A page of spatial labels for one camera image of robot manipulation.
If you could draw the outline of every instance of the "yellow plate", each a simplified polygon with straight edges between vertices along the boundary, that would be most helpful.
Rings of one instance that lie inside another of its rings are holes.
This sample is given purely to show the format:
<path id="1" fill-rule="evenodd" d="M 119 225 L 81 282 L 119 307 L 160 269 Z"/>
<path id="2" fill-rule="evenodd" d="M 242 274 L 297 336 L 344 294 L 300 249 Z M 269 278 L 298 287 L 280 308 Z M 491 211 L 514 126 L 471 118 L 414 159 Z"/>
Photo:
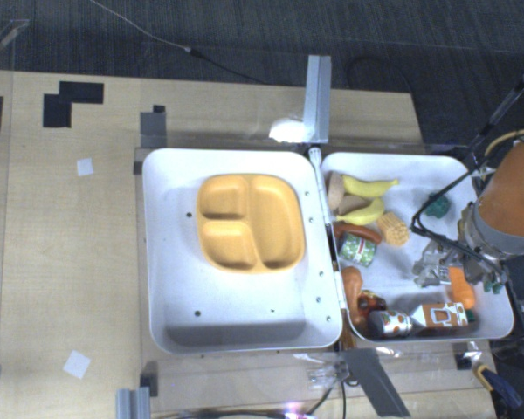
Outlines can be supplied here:
<path id="1" fill-rule="evenodd" d="M 305 254 L 299 201 L 277 177 L 213 176 L 198 190 L 196 206 L 202 252 L 218 269 L 287 270 Z"/>

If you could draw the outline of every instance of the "white sticker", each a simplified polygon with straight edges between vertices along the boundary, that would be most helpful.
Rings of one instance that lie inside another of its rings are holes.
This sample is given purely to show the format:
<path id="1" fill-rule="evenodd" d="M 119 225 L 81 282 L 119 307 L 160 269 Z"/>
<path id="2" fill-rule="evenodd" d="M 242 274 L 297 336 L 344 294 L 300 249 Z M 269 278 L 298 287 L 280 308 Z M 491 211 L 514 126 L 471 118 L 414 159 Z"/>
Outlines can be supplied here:
<path id="1" fill-rule="evenodd" d="M 78 175 L 91 175 L 93 173 L 93 162 L 91 158 L 82 158 L 78 160 Z"/>
<path id="2" fill-rule="evenodd" d="M 78 351 L 72 351 L 64 365 L 64 370 L 68 374 L 78 377 L 78 379 L 83 379 L 90 362 L 91 359 L 85 357 L 85 355 L 80 354 Z"/>

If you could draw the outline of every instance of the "yellow banana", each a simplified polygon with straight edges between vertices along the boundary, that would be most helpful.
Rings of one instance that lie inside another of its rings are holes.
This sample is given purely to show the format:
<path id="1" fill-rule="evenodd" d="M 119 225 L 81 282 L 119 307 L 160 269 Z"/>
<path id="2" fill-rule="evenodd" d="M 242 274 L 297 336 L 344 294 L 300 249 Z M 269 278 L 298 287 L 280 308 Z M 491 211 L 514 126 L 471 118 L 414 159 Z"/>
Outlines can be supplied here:
<path id="1" fill-rule="evenodd" d="M 342 175 L 343 186 L 348 194 L 361 197 L 380 197 L 392 186 L 399 183 L 398 179 L 379 180 L 376 182 L 362 182 L 350 175 Z"/>
<path id="2" fill-rule="evenodd" d="M 367 225 L 373 223 L 384 214 L 384 202 L 380 198 L 373 199 L 369 206 L 351 211 L 345 216 L 337 216 L 340 220 L 353 225 Z"/>

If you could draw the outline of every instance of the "wooden table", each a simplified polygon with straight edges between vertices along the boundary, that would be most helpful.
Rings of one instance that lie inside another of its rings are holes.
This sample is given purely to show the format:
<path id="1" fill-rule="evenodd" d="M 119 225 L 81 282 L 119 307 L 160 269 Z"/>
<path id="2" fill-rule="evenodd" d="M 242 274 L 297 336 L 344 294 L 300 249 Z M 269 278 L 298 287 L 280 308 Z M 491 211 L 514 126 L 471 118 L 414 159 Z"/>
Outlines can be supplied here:
<path id="1" fill-rule="evenodd" d="M 43 128 L 43 95 L 58 93 L 60 80 L 105 84 L 104 103 L 73 104 L 70 129 Z M 304 89 L 0 72 L 0 95 L 11 107 L 3 113 L 9 161 L 0 156 L 0 166 L 8 167 L 7 193 L 5 186 L 0 193 L 0 200 L 7 197 L 0 419 L 114 417 L 116 390 L 137 388 L 143 365 L 132 172 L 140 112 L 166 106 L 169 132 L 258 138 L 272 121 L 300 112 Z M 330 123 L 333 136 L 421 141 L 407 94 L 333 90 Z M 77 161 L 86 158 L 93 174 L 78 176 Z M 482 360 L 492 364 L 481 346 Z M 63 371 L 72 350 L 91 359 L 82 379 Z M 495 417 L 490 395 L 471 371 L 456 370 L 449 345 L 402 351 L 407 358 L 387 370 L 414 416 Z M 211 363 L 200 358 L 178 361 L 172 376 L 189 385 L 178 387 L 175 398 L 190 407 L 225 402 L 221 365 L 205 372 Z M 224 358 L 235 383 L 227 390 L 254 386 L 233 375 L 236 357 Z M 285 381 L 303 386 L 291 400 L 310 403 L 320 392 L 299 381 L 303 371 L 292 369 Z M 337 393 L 332 397 L 319 418 L 341 416 Z M 348 417 L 376 416 L 360 388 L 350 388 L 348 397 Z M 174 406 L 170 399 L 154 405 L 159 411 Z"/>

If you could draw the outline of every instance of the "green can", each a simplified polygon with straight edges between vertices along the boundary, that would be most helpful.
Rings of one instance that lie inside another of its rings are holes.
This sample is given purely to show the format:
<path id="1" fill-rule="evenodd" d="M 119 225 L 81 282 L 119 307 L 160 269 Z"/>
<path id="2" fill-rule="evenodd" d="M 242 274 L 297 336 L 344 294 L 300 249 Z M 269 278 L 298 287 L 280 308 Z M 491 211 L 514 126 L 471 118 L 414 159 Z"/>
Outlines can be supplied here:
<path id="1" fill-rule="evenodd" d="M 351 233 L 345 233 L 341 237 L 340 257 L 347 259 L 363 267 L 369 267 L 373 262 L 376 253 L 376 244 L 374 242 L 355 236 Z"/>

